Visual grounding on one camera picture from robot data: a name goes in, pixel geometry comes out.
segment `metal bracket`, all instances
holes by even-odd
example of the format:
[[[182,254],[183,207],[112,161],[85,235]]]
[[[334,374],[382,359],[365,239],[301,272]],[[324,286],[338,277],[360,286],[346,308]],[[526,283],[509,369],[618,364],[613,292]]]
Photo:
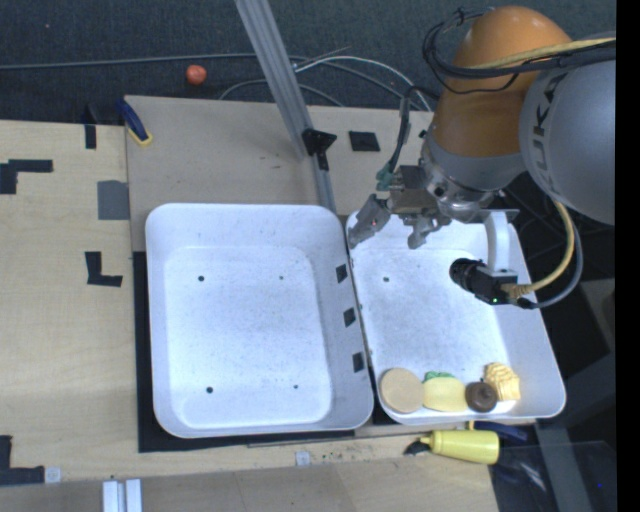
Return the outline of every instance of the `metal bracket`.
[[[323,171],[329,170],[326,151],[337,138],[337,135],[321,132],[312,128],[307,128],[302,132],[302,140],[307,148],[307,153],[309,156],[316,155],[318,166]]]

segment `black cable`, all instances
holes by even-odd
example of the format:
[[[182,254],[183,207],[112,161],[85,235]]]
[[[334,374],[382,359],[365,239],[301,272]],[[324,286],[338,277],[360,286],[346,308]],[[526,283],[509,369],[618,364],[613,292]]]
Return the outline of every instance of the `black cable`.
[[[520,225],[520,227],[518,228],[518,236],[522,237],[522,234],[526,231],[526,229],[534,224],[537,220],[538,219],[536,219],[535,217],[531,217],[529,220]]]
[[[393,154],[391,155],[391,158],[387,162],[389,172],[391,173],[395,171],[395,168],[398,165],[398,160],[400,159],[402,146],[404,146],[404,144],[406,143],[407,137],[409,135],[409,128],[410,128],[409,108],[408,108],[409,98],[411,97],[411,94],[415,91],[421,92],[429,97],[433,97],[435,95],[433,91],[425,87],[422,87],[420,85],[412,85],[405,91],[402,97],[402,101],[400,103],[400,130],[398,131],[398,139],[396,142],[396,147],[395,147],[395,150],[393,151]]]
[[[444,78],[442,78],[440,76],[440,74],[433,70],[433,74],[436,77],[436,80],[438,80],[438,82],[440,82],[442,84],[442,86],[449,90],[450,92],[454,93],[454,94],[472,94],[474,92],[500,92],[500,91],[504,91],[506,89],[508,89],[509,87],[511,87],[513,85],[513,82],[516,81],[516,79],[520,76],[519,74],[514,74],[511,76],[511,78],[509,80],[507,80],[507,83],[505,83],[504,85],[501,85],[500,87],[495,87],[493,89],[484,89],[484,88],[476,88],[476,89],[468,89],[465,91],[459,91],[454,89],[453,87],[451,87]]]
[[[499,68],[466,68],[449,64],[443,60],[437,50],[437,40],[443,31],[447,31],[456,26],[460,26],[466,21],[473,20],[485,15],[492,8],[485,8],[465,12],[458,9],[446,22],[439,23],[432,27],[426,34],[422,45],[422,56],[427,65],[432,69],[436,78],[443,82],[440,75],[445,75],[459,79],[484,79],[496,78],[506,75],[518,75],[530,71],[543,71],[555,68],[566,68],[573,66],[584,66],[606,60],[614,60],[616,57],[616,42],[607,41],[594,44],[585,48],[569,49],[560,51],[550,56],[542,56],[530,59],[526,63],[499,67]]]

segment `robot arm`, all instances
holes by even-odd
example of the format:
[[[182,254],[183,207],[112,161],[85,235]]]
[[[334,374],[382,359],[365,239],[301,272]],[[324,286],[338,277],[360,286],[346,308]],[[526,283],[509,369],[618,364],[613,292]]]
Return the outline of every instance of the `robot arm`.
[[[473,25],[449,65],[437,54],[438,35],[469,19]],[[443,93],[422,135],[418,165],[387,165],[378,173],[378,191],[388,197],[369,197],[348,233],[351,247],[382,229],[392,214],[412,226],[412,249],[452,221],[485,222],[496,194],[522,172],[561,214],[566,205],[614,224],[615,35],[571,41],[540,13],[506,6],[458,11],[429,32],[423,55],[438,77],[448,78],[441,80]],[[408,112],[401,117],[406,125]],[[576,233],[570,219],[563,220],[573,244]],[[478,288],[511,292],[493,303],[536,289],[516,287],[513,279],[494,279],[489,286],[484,281],[487,274],[493,279],[494,269],[455,263],[451,277],[465,289],[475,276]]]

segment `white cable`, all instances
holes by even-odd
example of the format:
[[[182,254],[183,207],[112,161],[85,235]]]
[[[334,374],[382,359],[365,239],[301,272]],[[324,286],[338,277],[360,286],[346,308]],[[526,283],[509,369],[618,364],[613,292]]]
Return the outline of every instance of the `white cable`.
[[[267,83],[266,78],[261,78],[261,79],[258,79],[258,80],[247,80],[246,82],[241,82],[239,84],[232,85],[231,87],[229,87],[226,91],[224,91],[218,97],[218,101],[224,100],[227,96],[229,96],[229,94],[231,94],[236,89],[240,89],[241,87],[246,87],[247,85],[266,84],[266,83]],[[300,89],[307,90],[307,91],[310,91],[310,92],[312,92],[314,94],[317,94],[321,98],[324,98],[329,103],[333,103],[337,107],[344,107],[343,103],[339,102],[334,97],[329,96],[328,94],[326,94],[326,93],[324,93],[324,92],[322,92],[322,91],[320,91],[318,89],[314,89],[313,87],[309,87],[308,85],[304,85],[304,84],[298,84],[298,87],[300,87]]]
[[[354,60],[357,62],[364,62],[367,64],[373,64],[374,66],[379,66],[381,68],[386,69],[387,71],[391,71],[394,75],[400,77],[402,80],[404,80],[407,84],[409,84],[410,86],[413,87],[414,83],[403,73],[401,73],[400,71],[398,71],[395,68],[392,68],[391,66],[388,66],[387,64],[383,63],[383,62],[378,62],[377,60],[371,60],[371,59],[365,59],[362,57],[354,57],[351,55],[335,55],[332,57],[326,57],[323,59],[318,59],[315,60],[313,62],[310,62],[309,64],[305,64],[304,66],[298,66],[298,64],[293,63],[293,71],[295,73],[300,73],[302,71],[306,71],[308,69],[311,69],[315,66],[317,66],[318,64],[322,64],[323,62],[331,62],[331,61],[335,61],[335,60]],[[429,104],[427,103],[427,100],[424,99],[424,96],[422,96],[421,93],[417,93],[418,96],[420,97],[420,100],[422,101],[422,104],[425,106],[425,108],[429,111],[429,112],[433,112],[433,110],[431,109],[431,107],[429,106]]]

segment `white bracket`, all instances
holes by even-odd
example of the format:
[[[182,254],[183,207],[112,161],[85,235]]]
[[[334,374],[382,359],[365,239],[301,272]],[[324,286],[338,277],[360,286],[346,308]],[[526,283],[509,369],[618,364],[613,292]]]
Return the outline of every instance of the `white bracket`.
[[[102,512],[142,512],[142,485],[139,479],[102,483]]]
[[[311,454],[308,451],[301,450],[296,452],[296,466],[311,465]]]
[[[509,221],[505,212],[492,211],[484,219],[487,230],[488,257],[487,267],[491,272],[504,272],[509,269]]]

